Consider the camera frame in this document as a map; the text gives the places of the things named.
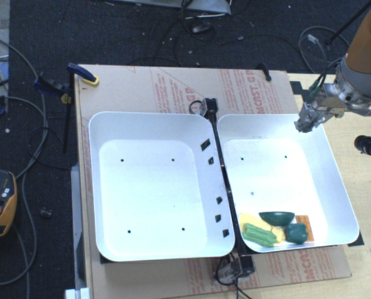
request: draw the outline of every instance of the computer mouse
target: computer mouse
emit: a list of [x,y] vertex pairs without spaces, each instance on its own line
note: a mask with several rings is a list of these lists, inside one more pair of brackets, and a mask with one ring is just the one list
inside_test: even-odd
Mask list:
[[209,22],[204,21],[204,20],[195,21],[190,26],[190,30],[194,34],[209,31],[211,28],[212,28],[211,24]]

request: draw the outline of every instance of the cardboard sheet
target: cardboard sheet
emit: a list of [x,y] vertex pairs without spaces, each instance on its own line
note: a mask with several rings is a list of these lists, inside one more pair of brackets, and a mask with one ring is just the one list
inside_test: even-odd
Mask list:
[[[95,299],[160,299],[230,291],[214,281],[218,259],[101,263],[95,243],[92,174],[88,143],[90,118],[102,111],[189,113],[195,100],[218,99],[219,116],[230,113],[297,113],[285,72],[81,65],[100,83],[77,80],[87,191],[91,295]],[[253,255],[256,273],[239,281],[242,289],[350,277],[342,246]]]

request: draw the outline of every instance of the light wood surface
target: light wood surface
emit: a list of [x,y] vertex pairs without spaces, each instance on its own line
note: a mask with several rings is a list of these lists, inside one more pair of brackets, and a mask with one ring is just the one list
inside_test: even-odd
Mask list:
[[[315,75],[289,74],[290,81],[300,81],[304,88],[308,88],[317,78]],[[327,82],[333,79],[328,76]],[[80,188],[85,191],[85,171],[81,128],[81,103],[76,96],[77,129],[79,141]],[[302,99],[295,96],[297,106],[300,108]],[[331,119],[324,124],[328,141],[332,148],[340,174],[349,194],[355,215],[360,225],[360,231],[365,245],[348,247],[343,246],[352,277],[322,282],[298,283],[295,285],[276,286],[245,290],[253,299],[272,298],[353,298],[371,299],[371,157],[360,154],[354,147],[354,140],[359,135],[371,136],[371,117],[362,117],[354,113],[346,113],[340,119]],[[87,196],[82,194],[82,205],[87,204]],[[83,207],[83,232],[86,284],[92,284],[91,254],[89,246],[89,228],[87,208]],[[198,295],[195,299],[232,299],[236,298],[234,292],[215,293],[211,295]]]

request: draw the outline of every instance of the empty white tray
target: empty white tray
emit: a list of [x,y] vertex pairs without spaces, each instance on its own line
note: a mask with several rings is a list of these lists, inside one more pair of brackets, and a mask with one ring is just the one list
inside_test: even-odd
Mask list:
[[322,126],[296,131],[295,115],[225,115],[218,122],[224,162],[235,208],[259,212],[288,211],[308,215],[314,242],[284,242],[257,252],[274,252],[348,244],[359,225]]
[[232,251],[233,224],[208,120],[101,112],[90,120],[89,136],[97,247],[105,258],[220,257]]

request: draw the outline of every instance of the dark carpet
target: dark carpet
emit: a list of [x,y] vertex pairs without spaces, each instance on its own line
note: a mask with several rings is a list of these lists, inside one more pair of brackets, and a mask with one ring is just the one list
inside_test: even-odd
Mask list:
[[[96,0],[11,0],[10,44],[22,52],[37,74],[68,83],[69,62],[77,64],[150,65],[254,69],[291,73],[321,73],[343,56],[364,16],[351,23],[327,47],[324,42],[368,0],[233,0],[232,16],[207,18],[214,29],[191,36],[185,27],[200,12]],[[302,33],[311,34],[324,45]],[[35,76],[14,51],[9,51],[9,95],[42,107]],[[49,135],[26,176],[20,176],[17,227],[27,260],[34,234],[21,194],[22,183],[37,231],[37,252],[29,269],[31,298],[63,298],[74,288],[72,197],[69,168],[77,162],[75,118],[72,112],[67,153],[62,152],[65,105],[45,97]],[[0,168],[15,175],[24,170],[45,130],[33,106],[9,101],[0,116]],[[43,209],[51,218],[40,215]],[[26,267],[15,229],[0,238],[0,283],[20,275]],[[26,275],[0,285],[0,298],[26,298]]]

